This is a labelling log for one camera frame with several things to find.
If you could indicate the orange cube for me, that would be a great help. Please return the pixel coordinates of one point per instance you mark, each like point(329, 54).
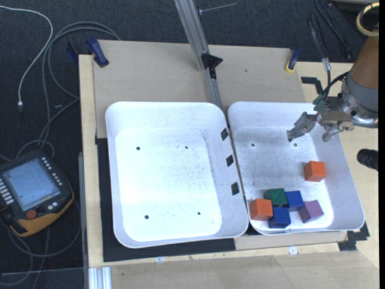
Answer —
point(314, 172)
point(261, 210)

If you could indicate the blue cube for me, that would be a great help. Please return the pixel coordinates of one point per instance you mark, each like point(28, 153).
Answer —
point(294, 199)
point(281, 217)

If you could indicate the brown cardboard board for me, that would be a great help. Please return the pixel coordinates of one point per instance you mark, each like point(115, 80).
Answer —
point(168, 77)

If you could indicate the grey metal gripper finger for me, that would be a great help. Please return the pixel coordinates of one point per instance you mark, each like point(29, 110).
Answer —
point(332, 133)
point(300, 126)

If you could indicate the green cube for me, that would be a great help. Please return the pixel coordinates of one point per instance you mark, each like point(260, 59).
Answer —
point(276, 196)

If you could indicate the purple cube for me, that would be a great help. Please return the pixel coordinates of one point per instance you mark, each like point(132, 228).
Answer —
point(311, 211)

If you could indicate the black cylinder on white bracket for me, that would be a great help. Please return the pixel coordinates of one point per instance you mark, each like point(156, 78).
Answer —
point(368, 158)

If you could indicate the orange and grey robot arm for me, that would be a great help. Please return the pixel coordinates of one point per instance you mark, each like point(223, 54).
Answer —
point(365, 71)

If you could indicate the white plastic tray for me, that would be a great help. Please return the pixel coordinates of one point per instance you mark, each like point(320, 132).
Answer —
point(276, 167)
point(168, 185)

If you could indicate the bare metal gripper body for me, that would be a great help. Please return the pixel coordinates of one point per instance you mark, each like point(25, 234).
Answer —
point(332, 113)

